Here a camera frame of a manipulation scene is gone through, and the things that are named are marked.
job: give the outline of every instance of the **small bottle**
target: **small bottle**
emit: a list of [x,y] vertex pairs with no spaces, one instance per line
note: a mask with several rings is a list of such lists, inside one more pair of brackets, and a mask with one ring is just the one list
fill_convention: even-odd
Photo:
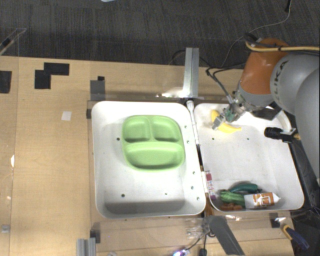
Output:
[[217,197],[216,197],[216,192],[215,192],[215,188],[214,188],[214,183],[212,181],[211,172],[209,170],[205,171],[205,178],[206,178],[206,186],[208,188],[210,199],[212,201],[216,200]]
[[267,206],[273,206],[280,200],[275,193],[258,193],[258,194],[246,194],[244,196],[244,203],[246,209],[264,208]]

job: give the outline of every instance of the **black tape mark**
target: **black tape mark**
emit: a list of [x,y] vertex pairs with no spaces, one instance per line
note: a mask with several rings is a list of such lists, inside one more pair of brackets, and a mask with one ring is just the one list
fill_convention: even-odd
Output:
[[34,72],[34,88],[51,89],[51,76],[46,74],[44,70],[36,70]]
[[11,71],[0,71],[0,94],[8,94],[11,88]]
[[65,63],[44,63],[44,72],[46,75],[69,76],[69,64]]

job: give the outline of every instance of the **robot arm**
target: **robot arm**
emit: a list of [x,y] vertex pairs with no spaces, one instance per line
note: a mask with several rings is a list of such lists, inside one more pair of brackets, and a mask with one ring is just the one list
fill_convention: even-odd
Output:
[[[269,38],[266,44],[285,46]],[[270,110],[275,102],[295,116],[301,143],[319,178],[319,57],[285,52],[252,52],[234,94],[233,103],[213,122],[215,130],[224,121],[238,120],[245,112]]]

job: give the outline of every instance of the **white tape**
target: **white tape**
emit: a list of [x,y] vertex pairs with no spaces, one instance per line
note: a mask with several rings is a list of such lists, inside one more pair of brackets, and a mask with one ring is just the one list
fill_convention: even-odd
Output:
[[63,111],[61,120],[62,121],[70,121],[71,120],[71,111]]

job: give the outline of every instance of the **metal bracket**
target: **metal bracket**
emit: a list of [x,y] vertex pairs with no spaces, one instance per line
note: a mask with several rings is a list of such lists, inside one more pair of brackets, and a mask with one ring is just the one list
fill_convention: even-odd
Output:
[[199,48],[185,49],[184,79],[182,94],[185,98],[198,97]]
[[215,234],[227,255],[245,255],[237,239],[232,233],[225,217],[208,216],[205,217],[205,221],[209,224],[210,231]]
[[76,241],[76,256],[96,256],[96,238],[78,239]]

